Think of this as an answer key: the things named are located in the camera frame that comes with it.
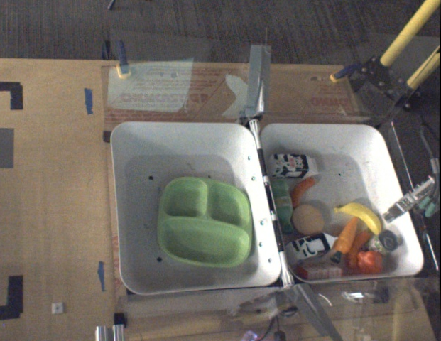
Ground white plastic tray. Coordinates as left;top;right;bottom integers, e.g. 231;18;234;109
109;121;282;296
259;122;425;284

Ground orange carrot green top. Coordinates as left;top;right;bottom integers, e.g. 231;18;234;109
330;216;360;264

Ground orange sausage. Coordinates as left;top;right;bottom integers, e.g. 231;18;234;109
290;176;317;208

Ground black and white cow carton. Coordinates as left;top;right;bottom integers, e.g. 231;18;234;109
269;153;319;180

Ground brown cardboard board red print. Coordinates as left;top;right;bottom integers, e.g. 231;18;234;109
101;61;432;330

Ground tan round bread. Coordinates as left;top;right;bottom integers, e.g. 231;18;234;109
291;204;325;236

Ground yellow banana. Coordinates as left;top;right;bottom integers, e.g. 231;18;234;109
334;202;383;237

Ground red packet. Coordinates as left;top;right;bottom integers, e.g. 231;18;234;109
294;263;344;281

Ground black and white milk carton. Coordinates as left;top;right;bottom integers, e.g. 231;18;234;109
285;232;339;263

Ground clear bottle black cap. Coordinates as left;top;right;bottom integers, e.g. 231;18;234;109
367;229;403;256

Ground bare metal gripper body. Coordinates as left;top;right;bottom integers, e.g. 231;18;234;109
405;175;438;210

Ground red orange lumpy toy food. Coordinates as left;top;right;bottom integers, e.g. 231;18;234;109
356;249;384;276

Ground green divided plate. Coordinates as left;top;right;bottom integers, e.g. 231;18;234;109
156;176;253;269

